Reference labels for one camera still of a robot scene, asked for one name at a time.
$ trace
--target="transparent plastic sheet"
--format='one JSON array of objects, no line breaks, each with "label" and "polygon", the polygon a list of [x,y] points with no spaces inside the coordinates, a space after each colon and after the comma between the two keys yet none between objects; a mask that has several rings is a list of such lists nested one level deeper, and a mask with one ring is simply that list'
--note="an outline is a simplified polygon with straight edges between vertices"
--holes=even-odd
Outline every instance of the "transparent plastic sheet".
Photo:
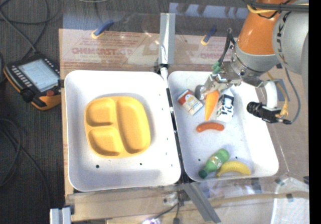
[{"label": "transparent plastic sheet", "polygon": [[[175,63],[169,66],[169,74],[177,70],[211,71],[212,64],[223,51],[227,29],[232,27],[233,36],[237,37],[245,18],[241,14],[242,11],[226,11],[228,13],[238,12],[240,15],[227,15],[226,18],[223,18],[222,15],[208,14],[201,16],[198,14],[193,16],[177,13]],[[91,32],[99,26],[99,20],[94,11],[88,9],[66,10],[64,29],[60,30],[62,74],[66,75],[77,69],[146,70],[154,72],[159,53],[160,16],[110,11],[100,14],[103,16],[103,20],[113,19],[117,21],[109,31],[105,32],[104,43],[97,43],[90,38]],[[210,38],[207,46],[202,46],[200,40],[215,24],[217,25],[215,35]],[[75,37],[74,35],[78,33],[85,34],[86,37]],[[82,49],[80,47],[75,49],[76,44],[81,44]],[[106,49],[110,49],[110,46],[115,45],[118,47],[112,48],[114,51],[106,51]],[[230,57],[231,50],[226,55],[226,60],[229,60]],[[275,71],[275,75],[275,78],[284,78],[284,75],[279,73],[278,70]],[[258,91],[258,96],[259,99],[264,100],[262,91]],[[303,109],[303,120],[299,120],[297,129],[301,129],[300,132],[306,137],[308,127],[304,119],[305,113],[306,108]],[[291,161],[293,156],[287,147],[289,143],[295,145],[295,141],[298,140],[301,133],[299,132],[295,136],[295,141],[291,140],[287,143],[286,141],[289,141],[287,129],[290,129],[290,127],[284,126],[279,124],[268,125],[279,161],[279,169],[275,175],[254,179],[199,182],[200,188],[219,215],[222,223],[240,223],[242,221],[247,223],[288,223],[286,221],[290,219],[290,211],[285,209],[293,210],[290,207],[293,204],[290,205],[290,203],[296,202],[297,198],[303,200],[303,202],[300,202],[304,208],[301,216],[308,223],[306,219],[308,185],[304,184],[302,180],[303,176],[308,176],[308,151],[305,140],[299,139],[299,144],[303,145],[304,149],[302,151],[303,157],[301,156],[302,161]],[[164,202],[164,197],[172,193],[181,194],[182,180],[187,183],[193,182],[188,178],[183,178],[177,184],[165,187],[67,192],[66,205],[72,206],[73,221],[112,218],[107,223],[126,223],[126,221],[140,223],[172,206],[172,204]],[[186,219],[187,222],[189,217],[186,217],[186,214],[188,216],[188,212],[193,212],[196,216],[195,223],[203,223],[204,220],[198,213],[195,204],[188,196],[184,198],[184,205],[180,208],[181,221],[184,222],[183,220]],[[172,223],[174,213],[173,210],[160,219],[164,223]]]}]

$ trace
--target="sausage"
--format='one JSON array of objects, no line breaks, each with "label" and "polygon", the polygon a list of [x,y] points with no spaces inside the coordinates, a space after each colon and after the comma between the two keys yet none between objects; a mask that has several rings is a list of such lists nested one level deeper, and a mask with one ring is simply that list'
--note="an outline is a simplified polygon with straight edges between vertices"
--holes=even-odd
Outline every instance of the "sausage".
[{"label": "sausage", "polygon": [[224,125],[217,122],[204,122],[199,124],[196,127],[197,132],[202,132],[204,130],[219,130],[222,131],[224,129]]}]

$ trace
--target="display screen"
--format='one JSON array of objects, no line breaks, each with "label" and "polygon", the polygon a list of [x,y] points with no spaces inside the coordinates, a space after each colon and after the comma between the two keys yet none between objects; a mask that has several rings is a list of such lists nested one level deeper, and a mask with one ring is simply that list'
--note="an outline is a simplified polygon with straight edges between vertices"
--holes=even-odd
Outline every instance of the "display screen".
[{"label": "display screen", "polygon": [[40,92],[57,85],[60,78],[42,59],[20,65],[19,69]]}]

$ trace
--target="orange carrot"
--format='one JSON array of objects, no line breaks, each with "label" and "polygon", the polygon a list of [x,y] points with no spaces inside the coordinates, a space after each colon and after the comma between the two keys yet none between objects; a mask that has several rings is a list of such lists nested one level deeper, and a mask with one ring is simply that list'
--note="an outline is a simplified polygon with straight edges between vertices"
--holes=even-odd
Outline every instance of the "orange carrot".
[{"label": "orange carrot", "polygon": [[217,101],[219,99],[219,92],[218,90],[215,90],[214,92],[209,93],[205,98],[205,121],[208,121],[215,105],[217,104]]}]

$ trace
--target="bottle cap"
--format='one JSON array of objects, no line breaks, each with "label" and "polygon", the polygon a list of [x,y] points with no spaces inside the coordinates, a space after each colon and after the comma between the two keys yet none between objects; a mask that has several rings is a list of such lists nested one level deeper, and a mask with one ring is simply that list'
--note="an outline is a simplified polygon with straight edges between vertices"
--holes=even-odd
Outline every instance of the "bottle cap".
[{"label": "bottle cap", "polygon": [[199,176],[200,176],[201,178],[206,178],[206,176],[207,176],[206,171],[205,171],[205,170],[201,170],[201,171],[199,172]]}]

